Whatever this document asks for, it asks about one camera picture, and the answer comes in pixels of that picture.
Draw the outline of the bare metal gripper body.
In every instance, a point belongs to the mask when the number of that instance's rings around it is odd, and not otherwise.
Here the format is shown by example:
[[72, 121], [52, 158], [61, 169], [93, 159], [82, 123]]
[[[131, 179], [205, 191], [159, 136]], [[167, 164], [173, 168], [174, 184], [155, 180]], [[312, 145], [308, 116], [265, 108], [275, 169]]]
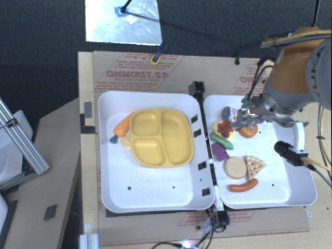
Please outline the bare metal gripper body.
[[296, 120], [292, 110], [279, 105], [270, 96], [254, 96], [247, 106], [247, 118], [256, 118], [256, 124], [275, 122], [282, 127], [292, 127]]

